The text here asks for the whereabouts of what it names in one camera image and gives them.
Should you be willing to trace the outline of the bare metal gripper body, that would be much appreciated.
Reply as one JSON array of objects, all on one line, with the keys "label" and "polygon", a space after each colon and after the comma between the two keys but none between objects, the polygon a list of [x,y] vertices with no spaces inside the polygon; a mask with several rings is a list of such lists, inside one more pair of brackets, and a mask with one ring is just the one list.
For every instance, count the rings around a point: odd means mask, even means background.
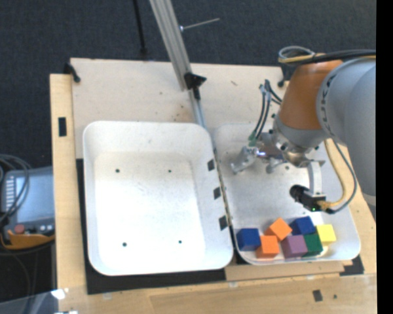
[{"label": "bare metal gripper body", "polygon": [[307,154],[318,146],[318,131],[266,131],[255,135],[255,146],[258,157],[266,161],[282,158],[295,167],[307,167]]}]

